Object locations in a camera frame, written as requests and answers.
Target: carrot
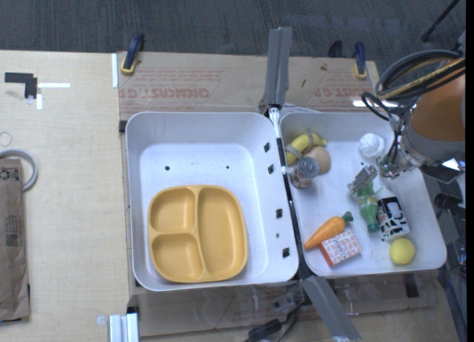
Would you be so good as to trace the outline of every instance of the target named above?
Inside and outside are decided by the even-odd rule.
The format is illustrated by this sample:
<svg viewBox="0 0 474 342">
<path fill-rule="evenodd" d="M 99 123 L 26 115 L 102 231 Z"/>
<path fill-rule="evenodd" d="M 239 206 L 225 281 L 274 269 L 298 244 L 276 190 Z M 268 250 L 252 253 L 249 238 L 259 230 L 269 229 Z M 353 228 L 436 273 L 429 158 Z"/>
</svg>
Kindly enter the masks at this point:
<svg viewBox="0 0 474 342">
<path fill-rule="evenodd" d="M 347 221 L 353 221 L 353 215 L 351 212 L 345 212 L 342 217 L 335 215 L 329 220 L 324 222 L 310 238 L 304 243 L 304 249 L 312 249 L 318 246 L 322 241 L 326 241 L 331 237 L 335 237 L 337 234 L 344 231 Z"/>
</svg>

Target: beige tabletop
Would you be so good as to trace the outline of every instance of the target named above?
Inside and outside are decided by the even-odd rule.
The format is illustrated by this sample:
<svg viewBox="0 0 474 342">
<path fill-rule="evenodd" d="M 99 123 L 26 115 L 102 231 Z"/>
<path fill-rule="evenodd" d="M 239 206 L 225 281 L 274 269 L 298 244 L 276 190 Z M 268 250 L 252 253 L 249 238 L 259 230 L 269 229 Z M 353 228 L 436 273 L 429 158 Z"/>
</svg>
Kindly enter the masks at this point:
<svg viewBox="0 0 474 342">
<path fill-rule="evenodd" d="M 106 341 L 108 315 L 130 299 L 118 89 L 112 56 L 1 51 L 4 72 L 32 73 L 42 109 L 24 85 L 0 81 L 0 132 L 28 151 L 39 176 L 24 194 L 30 317 L 0 325 L 2 341 Z M 29 167 L 24 165 L 25 176 Z M 457 341 L 441 286 L 417 309 L 353 318 L 364 341 Z M 248 328 L 165 335 L 157 341 L 242 341 Z M 332 341 L 320 320 L 302 321 L 285 341 Z"/>
</svg>

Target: toy banana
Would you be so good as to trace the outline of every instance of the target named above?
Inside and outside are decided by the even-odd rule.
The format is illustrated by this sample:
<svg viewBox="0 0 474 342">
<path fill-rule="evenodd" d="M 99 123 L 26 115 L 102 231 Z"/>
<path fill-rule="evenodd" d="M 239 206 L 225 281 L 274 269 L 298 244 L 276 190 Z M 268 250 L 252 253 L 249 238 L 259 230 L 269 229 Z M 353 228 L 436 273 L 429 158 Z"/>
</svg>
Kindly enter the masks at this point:
<svg viewBox="0 0 474 342">
<path fill-rule="evenodd" d="M 305 133 L 296 137 L 289 145 L 285 146 L 287 165 L 291 166 L 303 156 L 306 150 L 317 145 L 326 146 L 326 141 L 315 133 Z"/>
</svg>

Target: yellow plate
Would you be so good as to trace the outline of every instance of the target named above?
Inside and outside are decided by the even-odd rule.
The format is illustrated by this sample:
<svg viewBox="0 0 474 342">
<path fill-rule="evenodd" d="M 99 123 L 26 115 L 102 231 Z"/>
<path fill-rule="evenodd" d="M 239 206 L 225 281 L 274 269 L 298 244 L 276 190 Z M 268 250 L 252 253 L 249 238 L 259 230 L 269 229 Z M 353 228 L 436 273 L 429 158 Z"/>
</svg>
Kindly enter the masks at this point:
<svg viewBox="0 0 474 342">
<path fill-rule="evenodd" d="M 157 193 L 148 207 L 151 259 L 176 283 L 223 281 L 247 262 L 240 203 L 223 187 L 189 185 Z"/>
</svg>

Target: red box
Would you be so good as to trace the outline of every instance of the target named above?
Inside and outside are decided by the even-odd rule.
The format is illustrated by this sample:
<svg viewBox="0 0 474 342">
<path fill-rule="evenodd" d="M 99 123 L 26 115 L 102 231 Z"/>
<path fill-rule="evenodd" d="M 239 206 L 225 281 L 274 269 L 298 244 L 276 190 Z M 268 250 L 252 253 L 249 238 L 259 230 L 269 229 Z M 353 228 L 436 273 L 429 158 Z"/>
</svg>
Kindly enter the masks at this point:
<svg viewBox="0 0 474 342">
<path fill-rule="evenodd" d="M 362 251 L 361 245 L 350 229 L 346 229 L 342 233 L 337 234 L 336 237 L 323 241 L 319 248 L 327 264 L 331 267 L 354 255 L 360 254 Z"/>
</svg>

